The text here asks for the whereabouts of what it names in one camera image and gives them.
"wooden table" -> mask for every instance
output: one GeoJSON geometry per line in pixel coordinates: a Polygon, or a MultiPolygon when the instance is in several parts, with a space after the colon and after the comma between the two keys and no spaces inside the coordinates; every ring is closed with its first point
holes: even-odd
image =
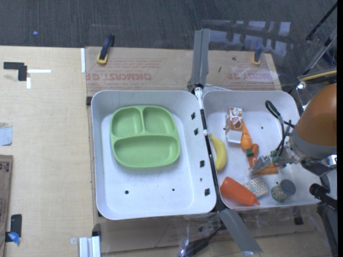
{"type": "MultiPolygon", "coordinates": [[[[6,243],[5,256],[77,256],[74,241],[94,227],[86,74],[79,48],[0,47],[3,62],[22,62],[31,89],[18,72],[0,69],[0,122],[13,126],[9,217],[22,214],[20,244],[6,243]]],[[[319,216],[316,230],[257,238],[263,256],[330,255],[319,216]]],[[[109,253],[106,256],[175,256],[177,247],[109,253]]],[[[218,241],[198,256],[242,256],[234,241],[218,241]]]]}

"blue and yellow clamp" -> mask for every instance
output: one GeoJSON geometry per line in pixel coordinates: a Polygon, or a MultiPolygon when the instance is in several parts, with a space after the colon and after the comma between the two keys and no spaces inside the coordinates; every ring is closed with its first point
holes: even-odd
{"type": "Polygon", "coordinates": [[[255,53],[252,55],[251,63],[255,66],[259,66],[261,64],[260,56],[262,51],[262,44],[261,41],[256,42],[255,53]]]}
{"type": "Polygon", "coordinates": [[[113,47],[114,45],[114,35],[113,34],[107,34],[105,42],[103,43],[101,52],[99,52],[98,57],[96,58],[96,62],[99,65],[105,65],[107,63],[107,49],[108,47],[113,47]]]}

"white tray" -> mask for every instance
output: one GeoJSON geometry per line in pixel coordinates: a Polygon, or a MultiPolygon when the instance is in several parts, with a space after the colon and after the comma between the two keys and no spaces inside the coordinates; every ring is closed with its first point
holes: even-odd
{"type": "Polygon", "coordinates": [[[104,90],[93,96],[91,108],[96,204],[104,217],[124,220],[202,214],[213,209],[213,176],[194,95],[186,91],[104,90]],[[160,105],[170,111],[181,144],[174,163],[148,169],[117,163],[110,145],[110,118],[115,110],[129,105],[160,105]]]}
{"type": "MultiPolygon", "coordinates": [[[[265,101],[270,100],[281,113],[284,120],[292,120],[296,124],[299,113],[294,99],[281,91],[210,91],[204,94],[203,104],[206,115],[207,130],[225,142],[228,152],[226,167],[217,172],[218,183],[222,184],[226,176],[230,176],[239,183],[251,180],[249,162],[239,144],[228,143],[225,138],[225,112],[229,107],[238,107],[243,110],[243,119],[254,143],[259,144],[259,155],[270,155],[281,140],[281,127],[279,121],[265,108],[265,101]]],[[[269,192],[258,198],[260,206],[245,206],[229,198],[222,197],[229,208],[247,210],[256,208],[270,208],[276,206],[309,205],[318,203],[310,194],[309,188],[320,180],[313,173],[304,169],[300,164],[287,165],[279,169],[275,175],[264,175],[263,180],[270,189],[283,179],[290,179],[296,185],[295,195],[284,202],[276,202],[269,192]]]]}

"can lid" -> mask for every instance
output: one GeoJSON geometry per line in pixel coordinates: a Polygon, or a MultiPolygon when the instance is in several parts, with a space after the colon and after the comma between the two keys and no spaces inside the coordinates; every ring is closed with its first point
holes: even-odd
{"type": "Polygon", "coordinates": [[[288,180],[288,179],[282,180],[280,182],[280,187],[281,187],[283,193],[286,194],[287,196],[291,196],[291,195],[295,194],[296,187],[291,180],[288,180]]]}

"green plate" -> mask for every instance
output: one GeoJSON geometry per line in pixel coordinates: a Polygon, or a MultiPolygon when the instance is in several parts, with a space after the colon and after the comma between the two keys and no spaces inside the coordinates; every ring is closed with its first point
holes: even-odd
{"type": "Polygon", "coordinates": [[[169,165],[180,155],[180,139],[171,113],[156,105],[134,105],[116,110],[110,138],[117,161],[130,168],[169,165]]]}

